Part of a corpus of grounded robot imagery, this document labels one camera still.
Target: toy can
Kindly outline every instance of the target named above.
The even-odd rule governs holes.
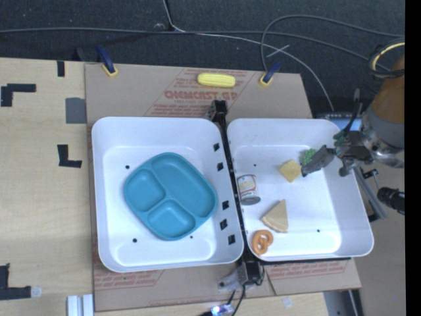
[[[244,174],[237,179],[237,183],[239,190],[239,200],[242,204],[252,205],[260,201],[255,175]]]

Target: white tray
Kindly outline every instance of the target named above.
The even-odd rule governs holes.
[[[224,146],[214,123],[201,118],[107,117],[93,126],[92,144],[98,248],[106,267],[123,273],[231,263],[241,256],[243,237]],[[177,241],[157,238],[131,211],[123,194],[127,177],[164,152],[186,158],[218,195],[213,216]]]
[[[273,231],[274,243],[264,261],[358,257],[368,254],[374,239],[354,173],[338,174],[342,162],[300,176],[292,183],[279,172],[303,151],[334,146],[339,128],[318,119],[237,119],[228,126],[235,176],[254,174],[261,201],[242,205],[247,240],[268,229],[260,218],[280,200],[287,203],[288,233]]]

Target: black fabric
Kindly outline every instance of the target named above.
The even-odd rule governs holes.
[[[162,0],[0,0],[0,29],[37,27],[101,27],[133,30],[170,28]],[[405,0],[168,0],[174,25],[186,31],[257,30],[281,16],[309,14],[356,26],[405,34]],[[392,38],[331,22],[289,18],[275,24],[274,32],[315,38],[368,57]],[[232,34],[254,41],[260,35]],[[278,53],[267,60],[281,62],[280,72],[301,74],[314,115],[330,105],[311,68],[330,96],[336,111],[351,111],[356,88],[366,106],[381,81],[368,71],[367,62],[350,53],[292,36],[266,37],[301,61]],[[146,36],[99,32],[37,32],[0,34],[0,57],[69,60],[75,49],[96,61],[95,46],[107,49],[115,63],[230,68],[263,71],[260,46],[240,39],[174,35]],[[272,52],[265,49],[265,55]],[[397,49],[380,60],[390,68],[403,52]]]

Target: light wood surface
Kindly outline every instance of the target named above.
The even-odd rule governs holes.
[[[66,315],[66,297],[92,294],[86,125],[66,124],[65,99],[84,99],[84,64],[0,59],[0,85],[36,84],[0,107],[0,265],[9,286],[40,286],[42,296],[0,301],[0,315]],[[58,144],[82,167],[59,167]],[[209,304],[98,313],[200,315]],[[327,315],[323,293],[247,299],[238,315]]]

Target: blue plate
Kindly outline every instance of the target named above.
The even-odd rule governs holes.
[[[163,240],[191,234],[211,217],[218,201],[208,180],[187,159],[169,152],[137,168],[124,183],[124,197]]]

